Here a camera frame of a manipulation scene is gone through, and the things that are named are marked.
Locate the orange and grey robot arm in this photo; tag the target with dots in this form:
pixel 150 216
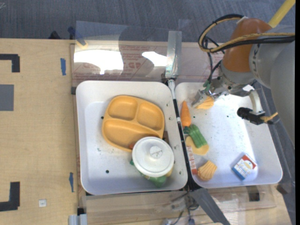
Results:
pixel 276 62

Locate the yellow ridged toy food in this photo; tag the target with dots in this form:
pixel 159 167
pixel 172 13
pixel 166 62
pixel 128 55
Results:
pixel 206 171
pixel 206 104

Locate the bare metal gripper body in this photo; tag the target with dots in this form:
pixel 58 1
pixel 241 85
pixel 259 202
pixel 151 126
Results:
pixel 222 87

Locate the white plastic tray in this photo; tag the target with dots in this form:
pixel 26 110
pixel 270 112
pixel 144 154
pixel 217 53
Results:
pixel 98 158
pixel 229 137

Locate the blue and white carton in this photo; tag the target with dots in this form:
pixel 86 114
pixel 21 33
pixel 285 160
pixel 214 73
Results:
pixel 244 166

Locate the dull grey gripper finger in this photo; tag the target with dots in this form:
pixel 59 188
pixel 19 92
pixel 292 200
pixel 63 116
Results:
pixel 198 98
pixel 216 97

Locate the black cylinder on white bracket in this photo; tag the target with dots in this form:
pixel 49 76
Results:
pixel 249 114

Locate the flat yellow biscuit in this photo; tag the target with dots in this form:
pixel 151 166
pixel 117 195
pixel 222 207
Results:
pixel 201 150

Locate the orange carrot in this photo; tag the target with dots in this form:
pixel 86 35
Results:
pixel 185 115

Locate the orange divided plate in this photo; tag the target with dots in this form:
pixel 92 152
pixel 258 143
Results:
pixel 122 128

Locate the green cup with white lid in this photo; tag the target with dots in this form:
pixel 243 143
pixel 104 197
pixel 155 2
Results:
pixel 152 157

